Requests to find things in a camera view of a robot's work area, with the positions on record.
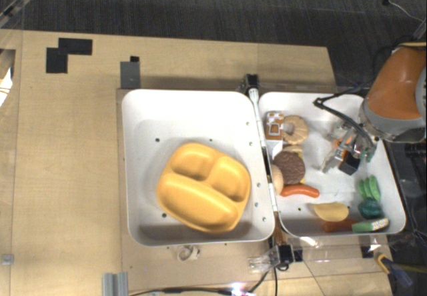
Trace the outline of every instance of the transparent acrylic panel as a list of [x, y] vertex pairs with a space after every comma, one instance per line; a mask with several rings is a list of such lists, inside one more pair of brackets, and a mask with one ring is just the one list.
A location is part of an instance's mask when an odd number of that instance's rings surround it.
[[10, 294], [23, 21], [30, 1], [0, 0], [0, 295]]

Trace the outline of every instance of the chocolate cookie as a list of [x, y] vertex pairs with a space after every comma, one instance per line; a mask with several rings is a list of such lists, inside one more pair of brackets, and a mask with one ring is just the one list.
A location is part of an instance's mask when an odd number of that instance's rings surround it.
[[276, 155], [273, 164], [282, 172], [285, 185], [299, 183], [306, 174], [304, 161], [295, 153], [282, 151]]

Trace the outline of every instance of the wooden table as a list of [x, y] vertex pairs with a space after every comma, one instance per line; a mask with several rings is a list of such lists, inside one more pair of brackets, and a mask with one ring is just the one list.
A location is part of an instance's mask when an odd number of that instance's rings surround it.
[[[93, 55], [69, 55], [68, 74], [46, 74], [46, 47], [57, 47], [60, 37], [92, 39]], [[25, 31], [13, 206], [13, 296], [100, 295], [102, 275], [124, 268], [116, 91], [120, 61], [129, 61], [131, 55], [140, 58], [142, 86], [156, 89], [234, 89], [245, 73], [257, 73], [264, 82], [335, 82], [323, 47]], [[348, 244], [329, 240], [342, 249]], [[233, 244], [226, 252], [246, 262], [253, 245], [261, 244]], [[130, 273], [131, 286], [167, 285], [173, 274], [169, 265], [185, 269], [170, 250], [141, 250], [137, 255], [142, 260], [135, 264], [151, 272], [138, 283], [138, 276]], [[220, 261], [216, 250], [208, 249], [208, 256]], [[211, 284], [219, 283], [215, 276], [220, 269], [211, 266], [201, 277], [188, 275], [181, 284], [206, 282], [206, 276], [213, 276]], [[387, 277], [372, 259], [355, 255], [322, 269], [315, 259], [311, 265], [294, 263], [289, 272], [280, 273], [280, 295], [343, 295], [349, 290], [356, 290], [354, 295], [391, 295]], [[245, 264], [237, 264], [234, 271], [248, 275]], [[243, 282], [249, 285], [259, 277]], [[257, 292], [273, 295], [273, 290], [274, 283], [266, 281]]]

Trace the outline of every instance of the toy donut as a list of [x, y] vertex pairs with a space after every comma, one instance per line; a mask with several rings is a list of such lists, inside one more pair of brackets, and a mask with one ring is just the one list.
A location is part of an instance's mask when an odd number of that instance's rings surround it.
[[297, 145], [304, 142], [308, 137], [308, 126], [301, 117], [286, 116], [284, 118], [284, 124], [294, 126], [294, 130], [291, 133], [283, 132], [283, 138], [287, 143]]

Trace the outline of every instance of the yellow plate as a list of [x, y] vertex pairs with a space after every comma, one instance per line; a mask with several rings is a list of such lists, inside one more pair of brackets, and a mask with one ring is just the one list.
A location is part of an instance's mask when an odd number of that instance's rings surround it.
[[248, 170], [206, 145], [187, 143], [167, 162], [157, 184], [161, 208], [192, 229], [225, 233], [236, 227], [248, 202]]

